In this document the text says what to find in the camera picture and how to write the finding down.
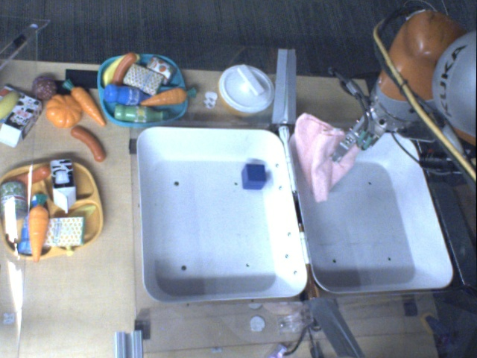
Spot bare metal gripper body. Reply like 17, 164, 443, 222
344, 107, 389, 151

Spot pink cloth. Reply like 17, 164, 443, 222
289, 112, 361, 204

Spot white plastic tray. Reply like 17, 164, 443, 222
288, 124, 455, 295
136, 125, 309, 305

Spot blue cube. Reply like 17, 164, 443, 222
240, 162, 268, 192

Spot white lidded yellow container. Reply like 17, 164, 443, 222
218, 63, 276, 118

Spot clear plastic bottle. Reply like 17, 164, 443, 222
277, 311, 313, 336

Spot orange carrot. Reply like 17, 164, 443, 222
139, 86, 198, 108
61, 79, 108, 128
28, 193, 51, 264

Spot white can with orange print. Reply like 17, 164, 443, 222
146, 56, 177, 86

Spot green bottle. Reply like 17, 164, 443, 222
113, 104, 165, 123

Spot yellow patterned carton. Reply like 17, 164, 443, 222
44, 216, 86, 248
122, 63, 165, 97

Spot blue bottle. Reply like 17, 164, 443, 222
17, 214, 35, 256
103, 84, 152, 107

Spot brown sausage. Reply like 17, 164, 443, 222
113, 52, 139, 86
16, 165, 52, 186
70, 125, 107, 163

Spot blue divided plate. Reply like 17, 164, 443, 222
97, 52, 189, 128

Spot yellow divided plate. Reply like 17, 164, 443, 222
0, 161, 104, 262

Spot black and white milk carton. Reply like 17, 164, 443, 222
49, 158, 78, 215

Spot orange pumpkin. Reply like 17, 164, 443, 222
45, 93, 84, 129

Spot purple grapes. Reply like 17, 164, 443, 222
31, 75, 58, 101

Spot cow print milk carton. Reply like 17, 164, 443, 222
0, 85, 43, 149

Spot green patterned can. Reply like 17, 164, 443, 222
0, 180, 29, 220

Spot yellow green banana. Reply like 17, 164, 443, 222
0, 90, 20, 121

